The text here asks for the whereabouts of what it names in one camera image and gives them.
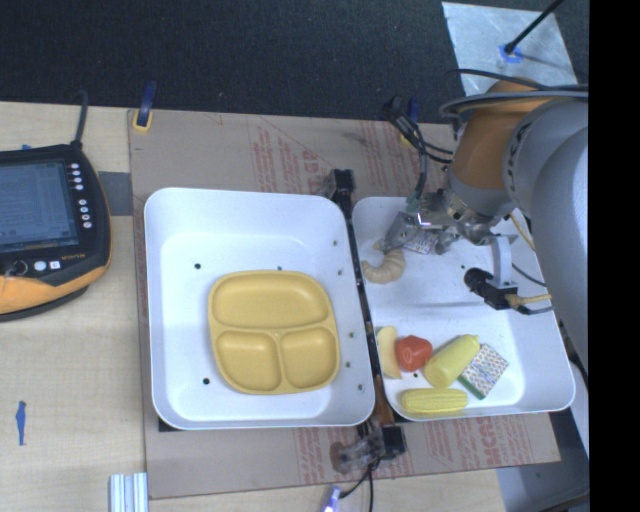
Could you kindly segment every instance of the wooden table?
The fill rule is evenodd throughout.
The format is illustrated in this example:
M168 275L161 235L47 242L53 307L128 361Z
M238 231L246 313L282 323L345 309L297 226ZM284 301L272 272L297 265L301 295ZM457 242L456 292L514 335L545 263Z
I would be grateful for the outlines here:
M0 150L68 143L79 107L0 102ZM127 109L91 107L84 151L129 173ZM16 412L26 403L24 444ZM108 510L112 474L145 471L133 228L113 217L108 273L67 305L0 323L0 510ZM152 500L150 511L318 512L327 486ZM494 470L376 480L374 510L504 510ZM340 511L368 510L363 484Z

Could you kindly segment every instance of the brown cardboard sheet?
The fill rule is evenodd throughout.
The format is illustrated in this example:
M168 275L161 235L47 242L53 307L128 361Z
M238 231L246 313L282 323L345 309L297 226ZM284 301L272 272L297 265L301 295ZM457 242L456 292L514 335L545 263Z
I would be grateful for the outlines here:
M205 112L154 112L148 132L131 127L138 314L144 430L152 499L354 481L340 474L334 443L359 437L354 427L175 431L162 428L151 398L143 208L164 187L315 193L331 169L351 169L354 200L406 196L418 155L390 124ZM440 147L453 145L447 125L421 125ZM444 184L432 163L427 188ZM470 471L560 460L548 414L403 423L407 452L383 462L375 478Z

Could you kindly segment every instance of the screen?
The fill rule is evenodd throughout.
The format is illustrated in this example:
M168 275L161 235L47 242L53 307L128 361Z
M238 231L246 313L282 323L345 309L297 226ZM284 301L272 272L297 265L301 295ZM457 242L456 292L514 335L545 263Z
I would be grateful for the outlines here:
M0 165L0 253L78 244L64 162Z

